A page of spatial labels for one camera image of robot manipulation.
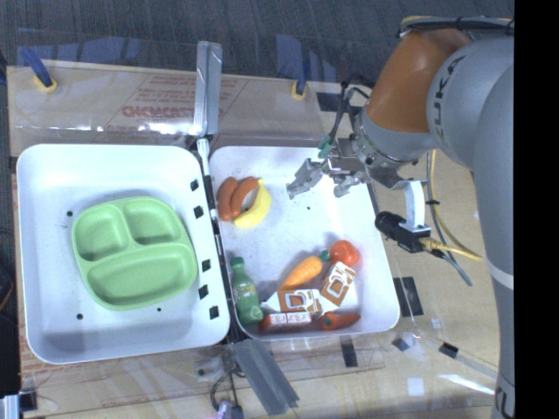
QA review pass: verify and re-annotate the brown cardboard board red print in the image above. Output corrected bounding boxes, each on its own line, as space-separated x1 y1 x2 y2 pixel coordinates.
6 61 386 415

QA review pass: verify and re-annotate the green divided plate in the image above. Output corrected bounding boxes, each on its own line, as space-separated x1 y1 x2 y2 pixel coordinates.
71 196 199 312

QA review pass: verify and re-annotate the yellow banana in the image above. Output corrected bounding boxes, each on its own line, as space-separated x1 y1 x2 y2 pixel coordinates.
233 179 273 230

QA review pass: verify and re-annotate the orange bell pepper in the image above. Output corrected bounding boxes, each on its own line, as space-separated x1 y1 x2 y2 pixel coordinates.
328 239 361 268

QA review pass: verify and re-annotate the green plastic bottle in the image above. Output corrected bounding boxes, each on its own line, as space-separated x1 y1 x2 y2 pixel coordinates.
230 257 265 326

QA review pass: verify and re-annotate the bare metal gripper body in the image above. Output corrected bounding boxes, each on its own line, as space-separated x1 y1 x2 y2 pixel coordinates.
321 135 421 190

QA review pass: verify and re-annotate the black cylinder on white bracket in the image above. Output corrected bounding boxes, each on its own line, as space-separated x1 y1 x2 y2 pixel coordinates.
374 180 432 254

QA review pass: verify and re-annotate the orange-brown toy sausage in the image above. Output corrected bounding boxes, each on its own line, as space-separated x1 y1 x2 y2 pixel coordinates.
230 175 260 221
216 176 239 223

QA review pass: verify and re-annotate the orange and white carton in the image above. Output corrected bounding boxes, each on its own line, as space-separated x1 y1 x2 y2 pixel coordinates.
260 288 325 316
320 261 357 310

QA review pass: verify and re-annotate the white plastic tray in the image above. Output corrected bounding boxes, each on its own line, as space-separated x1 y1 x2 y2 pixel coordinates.
16 142 231 365
208 145 401 342

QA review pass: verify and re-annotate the orange carrot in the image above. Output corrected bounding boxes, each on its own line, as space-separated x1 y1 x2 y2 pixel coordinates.
320 311 362 332
279 250 332 292

